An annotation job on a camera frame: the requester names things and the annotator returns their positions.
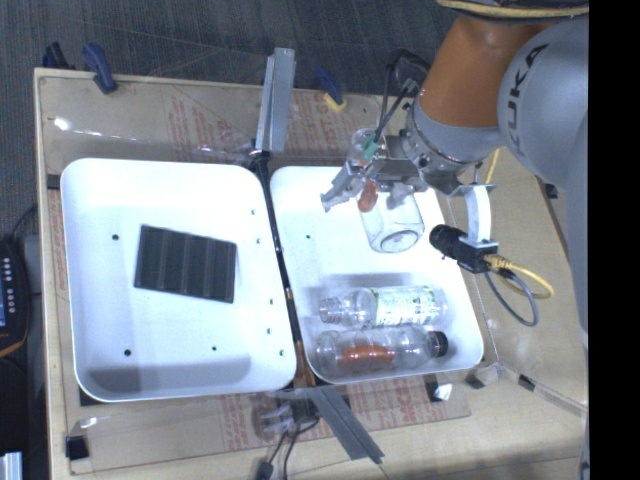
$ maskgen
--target wire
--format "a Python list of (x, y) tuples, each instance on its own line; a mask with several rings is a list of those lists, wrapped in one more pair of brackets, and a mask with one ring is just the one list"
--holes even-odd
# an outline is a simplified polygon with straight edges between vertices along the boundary
[(378, 469), (382, 472), (382, 474), (384, 475), (384, 477), (385, 477), (387, 480), (393, 480), (393, 479), (392, 479), (392, 478), (387, 474), (387, 472), (384, 470), (384, 468), (382, 467), (382, 464), (377, 464), (377, 466), (378, 466)]
[(384, 89), (382, 91), (382, 105), (380, 108), (380, 121), (378, 128), (376, 128), (376, 134), (373, 141), (377, 144), (382, 135), (382, 129), (384, 128), (384, 122), (387, 117), (387, 102), (389, 101), (389, 83), (391, 82), (391, 75), (393, 75), (393, 64), (387, 64), (386, 76), (384, 77)]
[(27, 377), (27, 370), (24, 366), (22, 366), (18, 361), (16, 361), (11, 356), (2, 356), (0, 357), (0, 361), (10, 364), (15, 370), (19, 371), (22, 376)]
[[(526, 276), (529, 276), (534, 281), (537, 281), (540, 285), (542, 285), (542, 287), (544, 287), (546, 291), (543, 293), (532, 294), (535, 299), (548, 299), (555, 295), (555, 290), (553, 289), (553, 286), (551, 286), (551, 284), (548, 283), (545, 279), (543, 279), (541, 276), (539, 276), (535, 272), (532, 272), (528, 268), (522, 267), (514, 263), (513, 261), (508, 260), (504, 256), (500, 256), (499, 254), (487, 254), (486, 256), (484, 256), (483, 259), (487, 263), (489, 263), (489, 268), (491, 269), (512, 270), (512, 271), (524, 274)], [(516, 293), (519, 293), (520, 295), (527, 295), (525, 290), (522, 290), (521, 288), (513, 286), (504, 277), (503, 277), (503, 281), (511, 290), (515, 291)]]
[(20, 228), (22, 223), (25, 222), (32, 213), (35, 213), (37, 209), (38, 209), (38, 205), (34, 204), (20, 216), (20, 218), (18, 219), (18, 222), (16, 222), (15, 226), (13, 226), (13, 229), (11, 230), (12, 238), (14, 239), (16, 238), (16, 233), (18, 232), (18, 229)]
[(522, 290), (523, 293), (525, 293), (527, 295), (527, 298), (529, 299), (529, 303), (531, 304), (531, 312), (533, 314), (533, 318), (531, 319), (531, 321), (525, 320), (524, 318), (522, 318), (519, 314), (517, 314), (512, 308), (511, 306), (509, 306), (509, 304), (507, 303), (506, 300), (504, 300), (504, 298), (502, 298), (502, 295), (500, 295), (500, 293), (498, 292), (496, 286), (493, 284), (493, 281), (491, 280), (491, 276), (489, 276), (489, 272), (485, 272), (484, 275), (487, 279), (487, 283), (489, 283), (489, 286), (491, 287), (491, 291), (493, 291), (493, 293), (495, 294), (495, 296), (498, 298), (498, 300), (502, 303), (502, 305), (505, 307), (505, 309), (511, 313), (511, 315), (518, 321), (520, 322), (522, 325), (526, 325), (527, 327), (535, 327), (536, 325), (538, 325), (538, 305), (536, 304), (535, 298), (533, 296), (533, 294), (531, 293), (531, 290), (529, 290), (529, 288), (527, 287), (527, 285), (513, 272), (511, 272), (510, 270), (506, 270), (506, 269), (500, 269), (497, 272), (498, 275), (500, 275), (501, 277), (503, 276), (508, 276), (510, 279), (512, 279), (513, 281), (515, 281), (516, 283), (518, 283)]
[(496, 164), (498, 163), (498, 156), (500, 156), (500, 150), (496, 149), (491, 156), (491, 163), (489, 164), (489, 169), (487, 170), (487, 176), (484, 179), (485, 185), (488, 185), (491, 182), (493, 171), (495, 170)]
[(273, 451), (273, 454), (271, 455), (271, 458), (267, 461), (268, 464), (271, 464), (273, 462), (273, 459), (276, 458), (276, 455), (280, 451), (280, 448), (282, 448), (282, 443), (284, 442), (284, 439), (286, 437), (287, 437), (287, 431), (285, 430), (282, 433), (282, 435), (280, 436), (280, 439), (278, 440), (278, 444), (276, 445), (276, 449)]
[(387, 115), (384, 117), (384, 119), (380, 122), (380, 125), (378, 126), (381, 132), (384, 129), (384, 127), (387, 126), (387, 124), (389, 124), (389, 121), (391, 121), (393, 114), (395, 113), (396, 110), (398, 110), (398, 107), (400, 106), (402, 99), (407, 95), (408, 92), (409, 92), (409, 87), (402, 88), (402, 91), (396, 97), (396, 101), (391, 106), (391, 109), (389, 110), (389, 112), (387, 112)]
[(309, 425), (308, 427), (300, 430), (300, 428), (302, 427), (302, 423), (303, 420), (299, 421), (298, 423), (296, 423), (296, 431), (294, 432), (293, 436), (291, 437), (291, 443), (289, 444), (289, 448), (287, 449), (287, 454), (284, 457), (284, 463), (282, 465), (282, 480), (288, 480), (288, 476), (287, 476), (287, 464), (289, 462), (289, 457), (291, 456), (291, 451), (293, 450), (293, 445), (296, 444), (296, 441), (298, 440), (298, 437), (302, 434), (304, 434), (305, 432), (311, 430), (313, 427), (315, 427), (318, 423), (320, 423), (320, 418), (319, 417), (315, 417), (312, 420), (311, 425)]

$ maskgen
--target metal bracket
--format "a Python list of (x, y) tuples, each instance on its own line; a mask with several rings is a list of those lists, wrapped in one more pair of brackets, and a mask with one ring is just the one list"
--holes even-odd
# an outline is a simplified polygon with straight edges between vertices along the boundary
[(267, 59), (256, 134), (257, 150), (284, 151), (295, 71), (295, 51), (275, 48)]
[(384, 453), (355, 417), (335, 386), (318, 386), (279, 392), (277, 397), (289, 400), (311, 400), (351, 460), (368, 457), (375, 464), (382, 463)]
[(471, 246), (490, 247), (497, 245), (491, 240), (491, 207), (489, 192), (495, 185), (462, 185), (457, 191), (464, 195), (467, 204), (467, 218), (469, 221), (466, 237), (460, 240)]
[(22, 452), (10, 452), (0, 457), (0, 480), (22, 480)]
[(328, 212), (332, 206), (348, 201), (364, 187), (366, 179), (359, 165), (346, 161), (342, 169), (331, 182), (331, 189), (320, 196), (324, 211)]

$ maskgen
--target gray carpet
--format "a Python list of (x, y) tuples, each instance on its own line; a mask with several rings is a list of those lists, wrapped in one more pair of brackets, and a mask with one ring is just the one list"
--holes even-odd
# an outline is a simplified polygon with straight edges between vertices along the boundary
[[(246, 84), (262, 84), (267, 56), (287, 47), (297, 87), (319, 88), (322, 67), (343, 91), (380, 94), (389, 54), (432, 62), (456, 16), (434, 0), (0, 0), (2, 233), (37, 202), (32, 74), (54, 41), (78, 69), (95, 41), (114, 73)], [(37, 233), (36, 222), (29, 215), (20, 234)], [(42, 438), (35, 444), (42, 456)], [(31, 465), (27, 478), (42, 471)]]

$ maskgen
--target yellow cable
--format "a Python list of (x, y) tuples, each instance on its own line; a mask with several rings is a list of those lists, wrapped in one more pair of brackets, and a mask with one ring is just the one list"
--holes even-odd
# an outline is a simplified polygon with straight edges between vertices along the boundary
[[(489, 263), (489, 267), (492, 269), (504, 268), (506, 270), (519, 272), (520, 274), (524, 274), (540, 284), (546, 290), (546, 292), (532, 293), (534, 299), (548, 299), (555, 295), (553, 286), (551, 286), (551, 284), (549, 284), (545, 279), (543, 279), (535, 272), (532, 272), (528, 268), (522, 267), (514, 263), (513, 261), (506, 259), (504, 256), (500, 256), (499, 254), (487, 254), (484, 257), (484, 260)], [(519, 293), (520, 295), (526, 295), (526, 293), (519, 286), (514, 286), (503, 276), (500, 276), (500, 279), (514, 292)]]
[(496, 168), (496, 164), (498, 163), (498, 155), (500, 155), (500, 150), (496, 149), (493, 152), (493, 156), (491, 157), (491, 163), (489, 164), (489, 170), (487, 171), (487, 176), (484, 179), (484, 184), (488, 185), (491, 181), (491, 177), (493, 176), (493, 171)]

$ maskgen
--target electronic device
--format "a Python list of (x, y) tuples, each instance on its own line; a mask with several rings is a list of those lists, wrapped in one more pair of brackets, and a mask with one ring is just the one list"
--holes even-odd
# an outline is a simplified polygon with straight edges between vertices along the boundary
[(18, 249), (0, 241), (0, 357), (20, 348), (27, 337), (29, 285)]

